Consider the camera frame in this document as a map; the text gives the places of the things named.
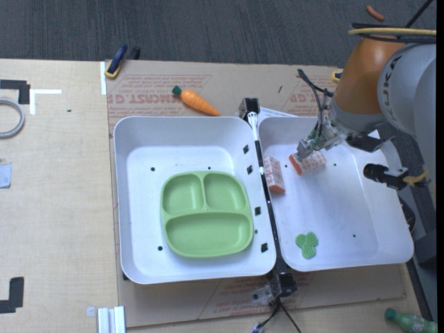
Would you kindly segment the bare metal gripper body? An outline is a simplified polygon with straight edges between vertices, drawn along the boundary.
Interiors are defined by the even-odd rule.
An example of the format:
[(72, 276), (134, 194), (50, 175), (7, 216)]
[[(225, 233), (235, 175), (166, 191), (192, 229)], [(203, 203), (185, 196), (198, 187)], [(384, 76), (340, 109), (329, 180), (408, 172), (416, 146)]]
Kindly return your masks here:
[(346, 138), (346, 134), (340, 132), (336, 126), (330, 123), (322, 126), (317, 123), (308, 136), (300, 141), (302, 152), (329, 150), (333, 146), (340, 144)]

